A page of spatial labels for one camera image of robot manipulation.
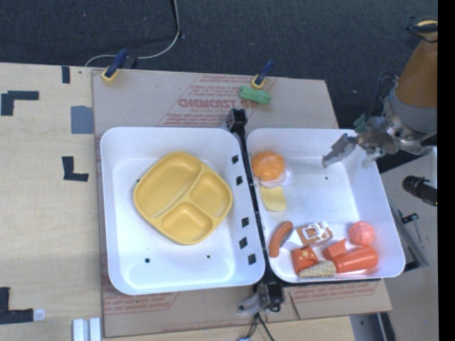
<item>blue and yellow clamp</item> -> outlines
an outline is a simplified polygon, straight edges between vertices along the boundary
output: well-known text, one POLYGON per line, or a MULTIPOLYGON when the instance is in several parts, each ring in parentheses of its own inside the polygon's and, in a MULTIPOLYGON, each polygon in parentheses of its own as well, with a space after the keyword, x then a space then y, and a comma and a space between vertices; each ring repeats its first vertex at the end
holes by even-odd
POLYGON ((270 70, 273 68, 274 61, 269 60, 264 68, 262 68, 261 72, 259 72, 253 80, 251 81, 251 87, 255 90, 262 90, 265 84, 265 76, 267 76, 270 70))
POLYGON ((128 52, 125 49, 122 49, 119 54, 117 54, 112 61, 111 65, 107 67, 101 74, 101 78, 105 82, 111 82, 118 75, 120 66, 127 59, 128 52))

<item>cardboard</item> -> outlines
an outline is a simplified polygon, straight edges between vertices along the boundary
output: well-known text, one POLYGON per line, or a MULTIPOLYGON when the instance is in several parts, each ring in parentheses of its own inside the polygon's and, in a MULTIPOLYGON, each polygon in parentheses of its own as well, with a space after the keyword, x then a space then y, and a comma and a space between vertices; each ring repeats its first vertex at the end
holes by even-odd
MULTIPOLYGON (((245 109, 246 132, 265 127, 336 128, 324 81, 268 77, 268 105, 241 100, 241 85, 252 76, 121 70, 111 83, 101 70, 92 72, 97 188, 102 253, 102 299, 105 337, 249 325, 237 302, 253 294, 252 286, 128 296, 107 275, 102 173, 99 142, 116 126, 199 126, 225 124, 232 108, 245 109)), ((267 322, 326 318, 391 309, 383 280, 285 288, 281 310, 267 322)))

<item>table surface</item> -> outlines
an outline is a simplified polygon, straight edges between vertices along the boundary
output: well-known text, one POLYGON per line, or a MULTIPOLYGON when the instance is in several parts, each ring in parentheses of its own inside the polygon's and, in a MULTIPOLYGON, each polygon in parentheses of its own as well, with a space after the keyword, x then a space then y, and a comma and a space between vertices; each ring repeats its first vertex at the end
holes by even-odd
MULTIPOLYGON (((44 309, 45 320, 0 326, 5 340, 70 340, 74 319, 102 317, 95 138, 73 135, 70 108, 92 106, 92 70, 0 64, 0 92, 39 91, 15 100, 0 118, 0 286, 11 287, 9 308, 44 309), (87 182, 63 180, 63 156, 87 182)), ((354 340, 348 316, 272 323, 277 340, 354 340)), ((249 326, 180 332, 187 340, 237 340, 249 326)), ((172 333, 116 340, 175 340, 172 333)), ((268 340, 258 327, 252 340, 268 340)))

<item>yellow plate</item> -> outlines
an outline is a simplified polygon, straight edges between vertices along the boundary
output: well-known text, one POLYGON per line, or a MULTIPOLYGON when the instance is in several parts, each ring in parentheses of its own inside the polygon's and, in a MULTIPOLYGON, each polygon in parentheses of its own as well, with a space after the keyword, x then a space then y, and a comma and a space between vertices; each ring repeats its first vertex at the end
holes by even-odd
POLYGON ((179 244, 210 235, 232 206, 229 185, 196 157, 170 153, 156 162, 134 188, 141 216, 179 244))

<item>black fabric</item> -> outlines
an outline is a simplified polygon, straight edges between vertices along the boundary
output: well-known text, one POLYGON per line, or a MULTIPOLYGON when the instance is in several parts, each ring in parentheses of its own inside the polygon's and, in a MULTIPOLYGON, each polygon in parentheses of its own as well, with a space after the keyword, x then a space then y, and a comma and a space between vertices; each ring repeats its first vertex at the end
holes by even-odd
MULTIPOLYGON (((177 2, 185 39, 137 68, 253 75, 273 59, 270 75, 325 80, 347 129, 370 106, 380 72, 399 75, 418 44, 405 31, 408 18, 438 14, 438 0, 177 2)), ((0 0, 0 7, 3 62, 84 65, 123 48, 153 55, 176 33, 170 0, 0 0)))

